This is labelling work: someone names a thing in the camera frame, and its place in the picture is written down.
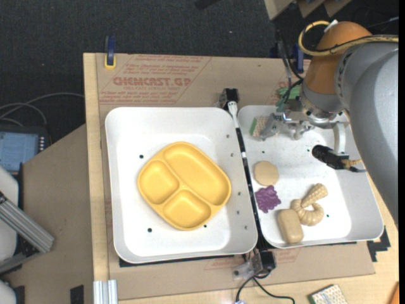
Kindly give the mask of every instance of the toy bread roll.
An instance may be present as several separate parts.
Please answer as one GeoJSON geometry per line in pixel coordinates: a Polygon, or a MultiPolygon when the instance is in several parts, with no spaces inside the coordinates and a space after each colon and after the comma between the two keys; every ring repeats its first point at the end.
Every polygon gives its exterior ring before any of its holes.
{"type": "Polygon", "coordinates": [[[291,209],[295,210],[298,214],[299,221],[302,225],[314,226],[321,222],[325,212],[321,205],[313,203],[314,210],[306,210],[301,205],[301,199],[295,199],[291,202],[291,209]]]}

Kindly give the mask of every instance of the white tray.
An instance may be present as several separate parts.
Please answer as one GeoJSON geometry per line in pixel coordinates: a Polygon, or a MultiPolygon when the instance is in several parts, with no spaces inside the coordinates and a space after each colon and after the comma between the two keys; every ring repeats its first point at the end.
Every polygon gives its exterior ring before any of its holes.
{"type": "MultiPolygon", "coordinates": [[[[291,248],[379,238],[383,222],[367,175],[334,170],[312,155],[312,148],[317,144],[333,149],[332,129],[315,128],[304,133],[298,141],[293,139],[293,131],[286,125],[278,136],[265,141],[250,135],[254,117],[269,116],[275,112],[275,106],[246,106],[238,114],[254,192],[265,187],[254,180],[253,168],[257,162],[271,162],[280,175],[275,190],[282,203],[268,213],[258,209],[265,239],[274,247],[291,248]],[[328,189],[328,196],[318,201],[325,216],[316,226],[302,226],[304,239],[300,243],[287,244],[277,224],[277,212],[290,208],[292,200],[303,198],[316,183],[322,183],[328,189]]],[[[342,115],[336,121],[347,122],[347,118],[342,115]]],[[[350,159],[360,158],[350,125],[346,128],[346,152],[350,154],[350,159]]]]}
{"type": "Polygon", "coordinates": [[[258,233],[232,117],[219,108],[115,108],[106,138],[118,255],[130,263],[233,255],[251,251],[258,233]],[[227,204],[206,227],[180,231],[165,222],[137,189],[141,168],[170,143],[205,152],[229,177],[227,204]]]}

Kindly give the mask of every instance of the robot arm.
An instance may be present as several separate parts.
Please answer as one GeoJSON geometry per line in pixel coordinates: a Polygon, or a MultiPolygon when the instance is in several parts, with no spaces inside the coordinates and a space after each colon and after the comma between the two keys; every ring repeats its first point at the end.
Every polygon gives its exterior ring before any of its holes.
{"type": "Polygon", "coordinates": [[[398,39],[340,22],[327,28],[317,50],[302,83],[302,107],[315,125],[347,112],[363,163],[399,227],[398,39]]]}

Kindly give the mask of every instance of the cable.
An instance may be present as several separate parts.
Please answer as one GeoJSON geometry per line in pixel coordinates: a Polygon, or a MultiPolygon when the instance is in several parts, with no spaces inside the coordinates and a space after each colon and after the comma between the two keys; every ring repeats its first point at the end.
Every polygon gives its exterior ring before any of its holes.
{"type": "MultiPolygon", "coordinates": [[[[9,115],[9,114],[11,114],[11,113],[13,113],[13,112],[19,110],[19,109],[22,108],[23,106],[31,106],[31,107],[34,108],[34,106],[29,105],[29,104],[34,103],[35,101],[38,101],[38,100],[42,100],[42,99],[50,98],[50,97],[55,97],[55,96],[76,96],[76,97],[84,98],[84,96],[83,96],[82,94],[77,94],[77,93],[74,93],[74,92],[55,92],[55,93],[52,93],[52,94],[45,94],[45,95],[40,96],[40,97],[38,97],[38,98],[31,99],[30,101],[27,101],[27,102],[25,102],[25,103],[21,103],[21,104],[22,104],[21,106],[17,106],[17,107],[15,107],[15,108],[13,108],[12,110],[9,110],[9,111],[7,111],[6,113],[2,114],[2,115],[0,116],[0,119],[2,119],[2,118],[4,118],[5,116],[7,116],[7,115],[9,115]]],[[[0,110],[3,109],[3,108],[5,108],[5,107],[13,106],[13,105],[15,105],[15,104],[16,104],[16,103],[14,103],[14,104],[7,104],[7,105],[4,105],[4,106],[1,106],[1,107],[0,107],[0,110]]]]}
{"type": "Polygon", "coordinates": [[[11,119],[11,118],[0,118],[0,120],[4,120],[5,122],[11,122],[11,123],[13,123],[15,125],[24,127],[23,124],[21,124],[20,122],[17,122],[16,120],[11,119]]]}
{"type": "Polygon", "coordinates": [[[287,74],[287,79],[289,82],[289,89],[291,89],[291,86],[292,86],[291,71],[290,71],[290,66],[288,63],[287,53],[285,52],[283,44],[280,44],[280,47],[281,47],[280,49],[282,50],[282,59],[283,59],[284,67],[285,67],[285,73],[287,74]]]}
{"type": "Polygon", "coordinates": [[[281,298],[283,300],[291,300],[292,304],[295,304],[295,300],[292,297],[289,296],[279,296],[279,295],[274,295],[271,294],[269,291],[267,291],[260,283],[256,280],[255,277],[253,277],[253,281],[261,288],[262,291],[264,291],[268,296],[274,297],[274,298],[281,298]]]}
{"type": "Polygon", "coordinates": [[[267,273],[266,275],[263,275],[263,276],[252,276],[252,277],[248,278],[246,281],[244,281],[244,283],[240,286],[240,288],[238,289],[238,292],[236,293],[235,303],[238,303],[238,302],[239,302],[240,293],[242,292],[242,289],[245,287],[245,285],[246,285],[249,281],[253,280],[253,281],[261,288],[261,290],[264,291],[268,296],[271,296],[271,297],[274,297],[274,298],[281,298],[281,299],[283,299],[283,300],[291,300],[291,301],[292,301],[292,304],[295,304],[296,301],[295,301],[292,297],[289,297],[289,296],[279,296],[279,295],[271,294],[269,291],[267,291],[267,290],[258,282],[257,278],[258,278],[258,279],[264,279],[264,278],[266,278],[266,277],[269,276],[269,275],[270,275],[270,272],[267,273]]]}
{"type": "Polygon", "coordinates": [[[291,59],[287,56],[287,51],[288,51],[289,49],[288,49],[288,45],[287,45],[287,43],[286,43],[286,41],[285,41],[285,39],[284,39],[284,36],[281,34],[281,31],[277,30],[277,31],[276,31],[276,36],[278,36],[278,37],[279,37],[279,40],[282,42],[283,51],[284,51],[284,54],[285,54],[285,56],[286,56],[287,62],[288,62],[288,64],[289,64],[289,66],[290,66],[290,69],[291,69],[292,73],[294,73],[294,75],[295,75],[298,79],[303,79],[303,78],[299,75],[299,73],[297,72],[295,66],[291,63],[291,59]]]}
{"type": "Polygon", "coordinates": [[[3,119],[3,118],[6,117],[8,114],[14,112],[16,109],[20,109],[20,108],[22,108],[22,107],[29,107],[29,108],[31,108],[31,109],[37,111],[38,114],[41,115],[41,117],[42,117],[42,119],[43,119],[43,121],[44,121],[44,125],[45,125],[45,126],[47,125],[47,120],[46,120],[46,117],[45,117],[44,113],[41,112],[40,109],[38,109],[38,108],[35,107],[35,106],[32,106],[32,105],[29,104],[29,103],[11,103],[11,104],[6,104],[6,105],[4,105],[4,106],[0,106],[0,110],[5,109],[5,108],[8,108],[8,107],[12,107],[12,106],[18,106],[18,107],[14,108],[14,110],[7,111],[7,112],[4,113],[3,115],[1,115],[1,116],[0,116],[0,119],[3,119]]]}
{"type": "Polygon", "coordinates": [[[281,96],[282,100],[284,101],[284,103],[286,103],[288,101],[288,99],[290,98],[290,94],[291,94],[291,90],[292,88],[299,86],[300,84],[302,84],[302,82],[304,81],[304,79],[299,79],[298,81],[295,81],[291,87],[289,87],[281,96]]]}
{"type": "Polygon", "coordinates": [[[388,20],[386,20],[386,21],[384,21],[384,22],[375,23],[375,24],[373,24],[373,25],[367,26],[366,28],[367,28],[367,29],[370,29],[370,28],[372,28],[372,27],[376,27],[376,26],[380,26],[380,25],[385,25],[386,23],[395,22],[396,20],[399,20],[399,16],[389,18],[388,20]]]}
{"type": "Polygon", "coordinates": [[[399,38],[396,35],[369,35],[369,36],[364,36],[360,37],[358,39],[353,39],[351,41],[345,42],[343,44],[338,44],[335,45],[334,47],[327,48],[327,49],[315,49],[313,51],[310,51],[304,47],[302,44],[302,38],[304,37],[304,34],[307,33],[309,30],[313,29],[316,26],[319,25],[324,25],[324,26],[329,26],[330,23],[326,22],[324,20],[319,20],[317,22],[310,23],[308,26],[306,26],[302,32],[299,34],[298,37],[298,45],[301,50],[311,56],[326,56],[326,55],[331,55],[335,54],[337,51],[340,51],[342,49],[347,49],[351,46],[359,45],[359,44],[364,44],[368,42],[399,42],[399,38]]]}

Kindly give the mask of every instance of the yellow plate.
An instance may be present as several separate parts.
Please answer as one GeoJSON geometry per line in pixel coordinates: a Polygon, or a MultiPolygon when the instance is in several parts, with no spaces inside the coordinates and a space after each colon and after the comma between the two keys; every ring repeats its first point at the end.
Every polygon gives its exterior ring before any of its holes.
{"type": "Polygon", "coordinates": [[[194,230],[211,219],[228,201],[228,176],[205,153],[187,142],[160,150],[141,169],[138,189],[170,225],[194,230]]]}

